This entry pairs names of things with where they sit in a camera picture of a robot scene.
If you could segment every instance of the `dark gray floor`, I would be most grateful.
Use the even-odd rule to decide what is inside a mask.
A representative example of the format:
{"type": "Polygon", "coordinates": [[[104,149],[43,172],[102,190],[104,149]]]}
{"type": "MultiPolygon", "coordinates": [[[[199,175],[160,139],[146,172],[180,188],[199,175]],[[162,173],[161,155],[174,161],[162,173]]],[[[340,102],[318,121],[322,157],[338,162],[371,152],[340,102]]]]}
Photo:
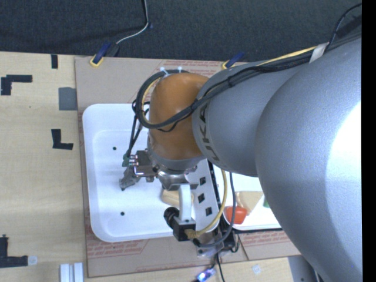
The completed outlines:
{"type": "MultiPolygon", "coordinates": [[[[327,42],[361,0],[147,0],[153,29],[119,56],[270,59],[327,42]]],[[[144,24],[141,0],[0,0],[0,51],[93,55],[144,24]]]]}

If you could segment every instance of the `light wood surface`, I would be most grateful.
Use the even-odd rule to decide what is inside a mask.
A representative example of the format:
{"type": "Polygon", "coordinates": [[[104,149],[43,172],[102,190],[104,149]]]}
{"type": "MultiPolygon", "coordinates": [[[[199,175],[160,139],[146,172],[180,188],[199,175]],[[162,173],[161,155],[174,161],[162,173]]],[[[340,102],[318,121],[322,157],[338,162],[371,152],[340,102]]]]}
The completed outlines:
{"type": "MultiPolygon", "coordinates": [[[[0,52],[0,76],[32,75],[0,96],[0,234],[9,237],[9,256],[37,256],[34,266],[0,268],[3,281],[59,281],[59,265],[83,262],[85,226],[77,111],[60,111],[58,89],[75,88],[74,56],[0,52]],[[52,148],[51,129],[73,150],[52,148]]],[[[193,281],[192,267],[85,281],[193,281]]],[[[227,282],[292,282],[287,258],[222,265],[227,282]]],[[[209,281],[221,281],[219,273],[209,281]]]]}

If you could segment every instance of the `tray hole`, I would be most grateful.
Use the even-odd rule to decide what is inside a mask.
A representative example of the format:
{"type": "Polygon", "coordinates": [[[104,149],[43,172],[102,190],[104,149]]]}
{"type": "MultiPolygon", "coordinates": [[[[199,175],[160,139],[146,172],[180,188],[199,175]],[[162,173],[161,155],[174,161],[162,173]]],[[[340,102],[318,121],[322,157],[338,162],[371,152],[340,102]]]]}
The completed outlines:
{"type": "Polygon", "coordinates": [[[205,195],[202,193],[198,196],[199,204],[205,200],[205,195]]]}
{"type": "Polygon", "coordinates": [[[200,178],[200,186],[204,185],[206,183],[206,177],[200,178]]]}
{"type": "Polygon", "coordinates": [[[211,209],[212,209],[211,207],[205,209],[206,216],[209,216],[213,213],[213,211],[211,209]]]}

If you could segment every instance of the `brown cardboard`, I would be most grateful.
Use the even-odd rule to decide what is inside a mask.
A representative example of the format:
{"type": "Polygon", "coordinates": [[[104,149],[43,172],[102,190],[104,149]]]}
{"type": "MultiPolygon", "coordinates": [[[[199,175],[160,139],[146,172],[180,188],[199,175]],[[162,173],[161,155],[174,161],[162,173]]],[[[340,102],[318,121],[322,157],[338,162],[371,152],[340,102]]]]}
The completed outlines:
{"type": "MultiPolygon", "coordinates": [[[[161,67],[177,69],[178,66],[181,66],[186,71],[211,77],[221,70],[222,63],[105,58],[99,67],[94,68],[89,64],[90,59],[90,57],[75,58],[88,276],[109,276],[209,265],[209,259],[197,257],[196,248],[191,242],[178,242],[174,237],[105,243],[94,235],[89,217],[82,114],[88,106],[96,103],[131,103],[135,99],[140,85],[148,77],[158,72],[161,67]]],[[[223,256],[223,262],[259,260],[299,254],[284,232],[278,234],[273,231],[247,233],[242,234],[240,240],[243,244],[238,252],[223,256]]]]}

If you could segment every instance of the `red object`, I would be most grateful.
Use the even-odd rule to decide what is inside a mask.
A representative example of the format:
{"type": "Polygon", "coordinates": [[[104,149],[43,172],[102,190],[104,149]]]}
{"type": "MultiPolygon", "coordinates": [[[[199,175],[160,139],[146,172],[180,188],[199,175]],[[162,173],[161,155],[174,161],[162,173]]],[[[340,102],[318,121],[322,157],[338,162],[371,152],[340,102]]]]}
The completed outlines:
{"type": "MultiPolygon", "coordinates": [[[[233,215],[232,206],[224,208],[224,216],[229,222],[231,221],[232,215],[233,215]]],[[[247,209],[236,206],[234,224],[242,224],[244,222],[244,219],[246,219],[246,216],[247,216],[247,209]]]]}

